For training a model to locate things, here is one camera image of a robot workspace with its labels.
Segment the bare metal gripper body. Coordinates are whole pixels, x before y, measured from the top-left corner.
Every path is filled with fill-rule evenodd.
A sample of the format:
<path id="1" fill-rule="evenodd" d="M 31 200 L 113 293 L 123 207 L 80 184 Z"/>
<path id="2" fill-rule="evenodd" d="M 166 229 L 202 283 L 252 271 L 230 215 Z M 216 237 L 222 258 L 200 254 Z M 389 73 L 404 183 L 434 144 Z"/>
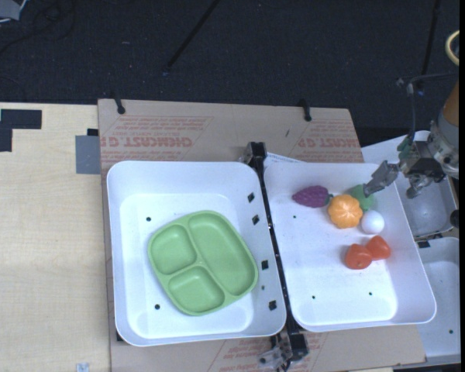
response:
<path id="1" fill-rule="evenodd" d="M 406 177 L 428 177 L 439 182 L 445 176 L 459 178 L 459 127 L 432 122 L 425 140 L 409 131 L 398 145 L 399 167 Z"/>

